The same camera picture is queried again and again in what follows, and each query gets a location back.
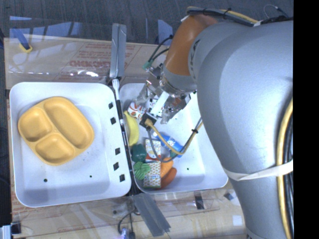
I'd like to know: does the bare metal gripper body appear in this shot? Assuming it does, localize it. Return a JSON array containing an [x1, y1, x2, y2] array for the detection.
[[146, 64, 197, 112]]

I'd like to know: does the white can with red print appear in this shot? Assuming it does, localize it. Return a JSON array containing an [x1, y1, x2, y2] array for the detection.
[[127, 101, 148, 121]]

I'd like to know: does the blue and white bottle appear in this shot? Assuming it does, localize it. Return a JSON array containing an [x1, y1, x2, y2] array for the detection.
[[152, 130, 184, 158]]

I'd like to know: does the yellow banana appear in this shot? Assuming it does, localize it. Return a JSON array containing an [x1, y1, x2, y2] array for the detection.
[[124, 111, 140, 147]]

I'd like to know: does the orange and white carton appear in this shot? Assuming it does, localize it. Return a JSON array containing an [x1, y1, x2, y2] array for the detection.
[[144, 138, 162, 162]]

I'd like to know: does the dark green pepper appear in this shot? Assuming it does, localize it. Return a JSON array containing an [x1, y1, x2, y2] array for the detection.
[[131, 143, 148, 163]]

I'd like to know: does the orange carrot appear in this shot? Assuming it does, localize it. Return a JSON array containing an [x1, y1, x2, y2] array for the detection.
[[159, 157, 174, 179]]

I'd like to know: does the white plastic tray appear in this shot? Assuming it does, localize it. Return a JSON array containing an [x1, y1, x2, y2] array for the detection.
[[119, 83, 229, 194], [9, 81, 132, 208]]

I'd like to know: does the light green broccoli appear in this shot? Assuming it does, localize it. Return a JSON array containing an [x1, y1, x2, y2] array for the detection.
[[133, 161, 152, 181]]

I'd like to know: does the green and orange patterned carton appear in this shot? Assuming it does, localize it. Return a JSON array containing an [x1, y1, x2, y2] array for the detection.
[[143, 160, 162, 190]]

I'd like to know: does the orange-red sausage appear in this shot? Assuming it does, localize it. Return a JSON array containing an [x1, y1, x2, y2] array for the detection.
[[160, 167, 178, 189]]

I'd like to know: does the brown cardboard board red print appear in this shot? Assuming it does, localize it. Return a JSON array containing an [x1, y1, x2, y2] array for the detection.
[[3, 37, 248, 239]]

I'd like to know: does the yellow divided plate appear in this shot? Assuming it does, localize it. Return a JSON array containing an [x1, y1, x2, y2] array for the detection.
[[17, 96, 95, 166]]

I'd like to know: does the black cylinder on white bracket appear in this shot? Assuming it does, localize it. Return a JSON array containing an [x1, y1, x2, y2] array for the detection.
[[139, 91, 170, 129]]

